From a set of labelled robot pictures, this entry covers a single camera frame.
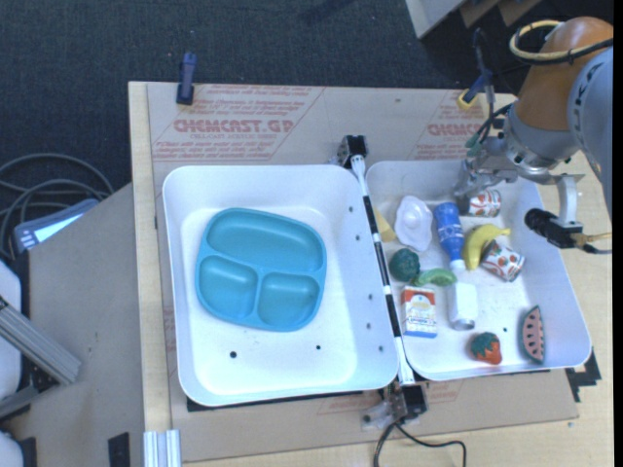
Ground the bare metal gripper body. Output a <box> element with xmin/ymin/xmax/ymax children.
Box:
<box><xmin>460</xmin><ymin>136</ymin><xmax>562</xmax><ymax>185</ymax></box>

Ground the red and white can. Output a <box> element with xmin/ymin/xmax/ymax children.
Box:
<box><xmin>467</xmin><ymin>188</ymin><xmax>503</xmax><ymax>219</ymax></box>
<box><xmin>480</xmin><ymin>239</ymin><xmax>527</xmax><ymax>283</ymax></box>

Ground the blue bottle with white cap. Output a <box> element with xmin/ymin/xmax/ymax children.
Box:
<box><xmin>432</xmin><ymin>201</ymin><xmax>468</xmax><ymax>271</ymax></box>

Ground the white fried egg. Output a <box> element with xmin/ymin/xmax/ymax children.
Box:
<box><xmin>393</xmin><ymin>195</ymin><xmax>434</xmax><ymax>253</ymax></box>

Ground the yellow banana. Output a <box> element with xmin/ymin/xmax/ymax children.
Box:
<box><xmin>461</xmin><ymin>223</ymin><xmax>513</xmax><ymax>272</ymax></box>

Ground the yellow cheese wedge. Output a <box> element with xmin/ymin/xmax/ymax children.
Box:
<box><xmin>373</xmin><ymin>206</ymin><xmax>398</xmax><ymax>244</ymax></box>

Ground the green broccoli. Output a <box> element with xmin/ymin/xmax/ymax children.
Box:
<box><xmin>387</xmin><ymin>247</ymin><xmax>422</xmax><ymax>283</ymax></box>

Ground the white plastic bottle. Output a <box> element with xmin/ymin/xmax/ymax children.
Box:
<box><xmin>447</xmin><ymin>281</ymin><xmax>480</xmax><ymax>332</ymax></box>

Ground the thin black and white rod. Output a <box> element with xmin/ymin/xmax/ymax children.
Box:
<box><xmin>350</xmin><ymin>154</ymin><xmax>416</xmax><ymax>386</ymax></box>

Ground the white plastic tray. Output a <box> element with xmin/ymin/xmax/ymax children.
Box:
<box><xmin>161</xmin><ymin>163</ymin><xmax>402</xmax><ymax>408</ymax></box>
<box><xmin>364</xmin><ymin>159</ymin><xmax>594</xmax><ymax>382</ymax></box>

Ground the orange and white carton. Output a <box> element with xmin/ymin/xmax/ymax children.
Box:
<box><xmin>399</xmin><ymin>284</ymin><xmax>439</xmax><ymax>340</ymax></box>

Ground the watermelon slice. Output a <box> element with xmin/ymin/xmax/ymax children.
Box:
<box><xmin>521</xmin><ymin>305</ymin><xmax>546</xmax><ymax>365</ymax></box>

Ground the red strawberry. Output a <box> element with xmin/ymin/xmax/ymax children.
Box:
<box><xmin>468</xmin><ymin>331</ymin><xmax>503</xmax><ymax>366</ymax></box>

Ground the brown cardboard board red print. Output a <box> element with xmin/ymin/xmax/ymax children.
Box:
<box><xmin>145</xmin><ymin>83</ymin><xmax>581</xmax><ymax>464</ymax></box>

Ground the blue divided plate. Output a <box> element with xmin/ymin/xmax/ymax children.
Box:
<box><xmin>194</xmin><ymin>206</ymin><xmax>329</xmax><ymax>334</ymax></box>

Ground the black cylinder on white bracket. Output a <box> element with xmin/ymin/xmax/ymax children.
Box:
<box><xmin>524</xmin><ymin>173</ymin><xmax>586</xmax><ymax>250</ymax></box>

